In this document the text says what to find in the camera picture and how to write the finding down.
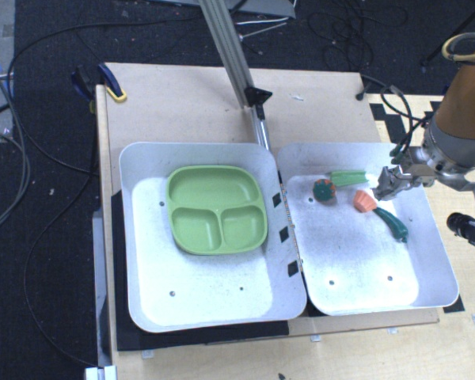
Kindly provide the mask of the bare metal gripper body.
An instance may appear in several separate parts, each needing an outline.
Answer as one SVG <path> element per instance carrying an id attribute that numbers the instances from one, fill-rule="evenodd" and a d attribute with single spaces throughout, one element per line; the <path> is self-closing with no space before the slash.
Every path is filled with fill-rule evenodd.
<path id="1" fill-rule="evenodd" d="M 438 182 L 455 191 L 470 191 L 472 183 L 466 179 L 469 171 L 440 150 L 414 146 L 401 160 L 399 179 L 404 190 L 428 188 Z"/>

